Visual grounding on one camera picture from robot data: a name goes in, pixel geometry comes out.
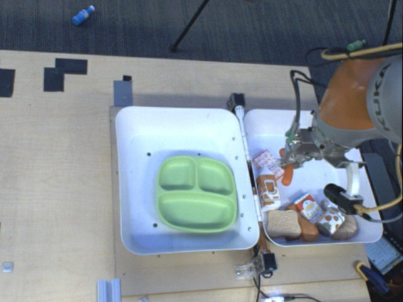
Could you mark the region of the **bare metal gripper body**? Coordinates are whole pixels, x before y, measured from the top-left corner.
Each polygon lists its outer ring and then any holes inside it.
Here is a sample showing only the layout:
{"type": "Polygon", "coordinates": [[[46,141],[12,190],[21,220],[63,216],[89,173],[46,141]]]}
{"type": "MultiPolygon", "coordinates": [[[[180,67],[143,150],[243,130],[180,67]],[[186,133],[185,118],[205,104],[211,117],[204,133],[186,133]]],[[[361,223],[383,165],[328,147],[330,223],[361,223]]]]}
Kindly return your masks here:
{"type": "Polygon", "coordinates": [[[330,141],[318,128],[299,129],[292,144],[295,156],[311,156],[312,160],[325,160],[335,168],[344,167],[349,162],[346,158],[349,148],[330,141]]]}

